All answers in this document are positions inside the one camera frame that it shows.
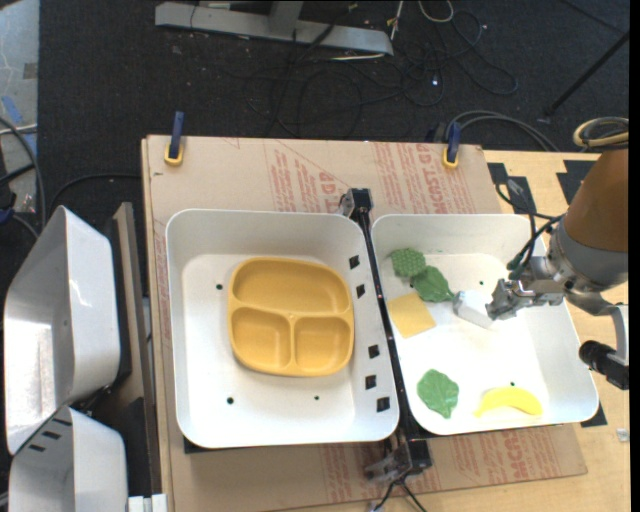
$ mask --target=white object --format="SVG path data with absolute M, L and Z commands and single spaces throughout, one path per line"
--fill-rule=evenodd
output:
M 177 419 L 187 439 L 230 448 L 377 441 L 395 431 L 393 371 L 355 222 L 336 214 L 185 210 L 167 224 L 166 244 Z M 256 256 L 314 261 L 342 275 L 355 317 L 345 368 L 326 377 L 283 377 L 234 358 L 228 284 L 233 270 Z
M 386 300 L 412 291 L 393 271 L 390 254 L 411 247 L 425 254 L 452 291 L 491 294 L 506 264 L 527 242 L 526 219 L 506 214 L 387 215 L 372 227 L 372 239 Z M 542 240 L 534 255 L 544 255 Z M 598 394 L 566 304 L 518 311 L 515 318 L 489 328 L 458 317 L 451 302 L 429 303 L 436 327 L 403 339 L 394 328 L 409 407 L 416 421 L 434 434 L 462 434 L 585 421 L 598 409 Z M 459 386 L 450 419 L 430 410 L 416 386 L 430 369 Z M 473 415 L 484 392 L 515 385 L 532 392 L 543 407 L 531 416 L 510 407 Z
M 62 405 L 111 384 L 119 363 L 111 245 L 58 207 L 5 301 L 9 451 L 16 453 Z
M 124 512 L 127 467 L 118 432 L 62 407 L 18 451 L 11 512 Z
M 488 329 L 493 324 L 486 308 L 490 302 L 491 295 L 477 290 L 458 292 L 453 299 L 453 312 L 467 322 Z

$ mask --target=yellow clamp pad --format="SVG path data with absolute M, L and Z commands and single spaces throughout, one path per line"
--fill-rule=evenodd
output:
M 171 144 L 167 144 L 167 146 L 164 148 L 164 161 L 169 164 L 172 165 L 174 167 L 180 165 L 182 163 L 182 155 L 184 154 L 184 144 L 180 144 L 180 149 L 178 149 L 178 156 L 175 158 L 171 158 L 169 156 L 169 147 L 171 146 Z
M 456 159 L 453 162 L 450 162 L 447 159 L 447 148 L 445 147 L 442 151 L 442 163 L 449 169 L 455 169 L 456 167 L 458 167 L 458 153 L 456 153 Z

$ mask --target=cardboard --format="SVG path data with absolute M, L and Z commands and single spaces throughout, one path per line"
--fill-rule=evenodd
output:
M 351 187 L 371 190 L 374 216 L 512 211 L 495 194 L 484 153 L 463 145 L 458 169 L 445 170 L 439 144 L 186 137 L 183 163 L 171 167 L 163 161 L 168 142 L 167 136 L 142 141 L 142 169 L 162 488 L 169 510 L 258 512 L 311 506 L 319 506 L 318 511 L 363 510 L 362 500 L 378 500 L 386 491 L 386 485 L 368 481 L 363 471 L 382 458 L 380 443 L 185 452 L 175 414 L 166 223 L 186 208 L 334 212 L 341 195 Z M 561 161 L 556 156 L 554 162 Z M 559 201 L 555 206 L 564 209 L 566 203 Z M 607 341 L 607 326 L 599 329 Z M 610 389 L 606 391 L 613 396 Z M 613 402 L 620 404 L 619 395 Z M 626 421 L 628 426 L 628 414 L 620 420 L 618 424 Z M 429 493 L 420 496 L 427 506 L 445 499 L 436 491 L 449 491 L 442 495 L 451 502 L 453 508 L 448 510 L 512 510 L 517 502 L 520 510 L 537 511 L 543 494 L 557 509 L 618 510 L 611 505 L 624 504 L 629 496 L 624 480 L 628 465 L 623 460 L 611 469 L 610 459 L 615 456 L 619 461 L 621 454 L 628 453 L 628 443 L 604 446 L 602 435 L 587 435 L 588 449 L 597 451 L 595 467 L 606 462 L 612 471 L 611 477 L 603 471 L 598 478 L 611 487 L 612 478 L 617 483 L 618 492 L 600 496 L 602 486 L 578 476 L 589 475 L 579 439 L 580 429 L 574 425 L 436 437 L 430 440 L 434 467 L 411 477 L 407 484 L 415 493 Z M 566 480 L 560 477 L 574 480 L 555 484 Z M 540 494 L 541 488 L 535 487 L 521 503 L 511 493 L 492 490 L 524 481 L 552 482 L 549 488 L 555 494 Z M 516 495 L 523 492 L 518 488 Z M 394 495 L 402 493 L 397 489 Z M 392 499 L 385 510 L 406 510 L 409 505 L 399 503 L 404 499 Z M 600 508 L 592 508 L 592 503 Z

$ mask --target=yellow banana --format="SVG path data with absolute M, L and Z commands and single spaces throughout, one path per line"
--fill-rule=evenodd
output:
M 542 414 L 542 404 L 533 393 L 515 386 L 504 386 L 487 391 L 480 407 L 473 413 L 477 417 L 496 407 L 515 407 L 534 416 Z

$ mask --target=yellow square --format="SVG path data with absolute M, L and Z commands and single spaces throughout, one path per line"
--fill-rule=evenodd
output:
M 415 336 L 436 325 L 427 305 L 417 293 L 388 301 L 387 310 L 403 338 Z

